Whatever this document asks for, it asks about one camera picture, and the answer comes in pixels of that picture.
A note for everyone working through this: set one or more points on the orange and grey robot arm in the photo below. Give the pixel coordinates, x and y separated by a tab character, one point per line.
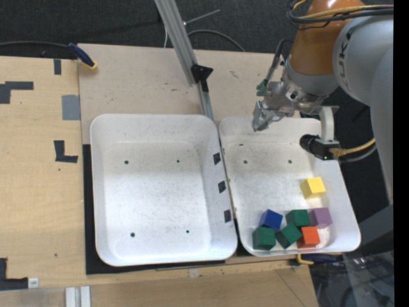
358	53

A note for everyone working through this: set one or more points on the orange cube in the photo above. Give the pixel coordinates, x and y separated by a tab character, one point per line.
309	236

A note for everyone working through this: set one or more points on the yellow cube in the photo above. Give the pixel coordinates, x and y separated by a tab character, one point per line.
312	187

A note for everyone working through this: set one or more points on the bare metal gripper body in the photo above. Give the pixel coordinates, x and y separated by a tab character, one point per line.
282	98

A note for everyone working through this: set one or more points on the pale wood board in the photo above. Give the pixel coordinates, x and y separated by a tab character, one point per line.
140	78

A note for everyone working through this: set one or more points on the purple cube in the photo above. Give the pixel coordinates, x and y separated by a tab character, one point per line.
321	217

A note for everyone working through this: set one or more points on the green cube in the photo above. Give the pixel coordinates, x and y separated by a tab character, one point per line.
264	238
298	217
289	234

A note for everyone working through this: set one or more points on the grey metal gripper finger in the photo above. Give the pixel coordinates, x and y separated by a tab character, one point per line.
265	121
256	120

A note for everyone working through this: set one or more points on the black cylinder on white bracket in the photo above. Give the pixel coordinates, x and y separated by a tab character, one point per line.
319	147

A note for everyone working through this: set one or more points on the white plastic tray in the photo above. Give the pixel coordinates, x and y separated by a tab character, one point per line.
271	177
156	190

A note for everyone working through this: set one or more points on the blue cube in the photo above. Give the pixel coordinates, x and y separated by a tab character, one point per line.
271	219

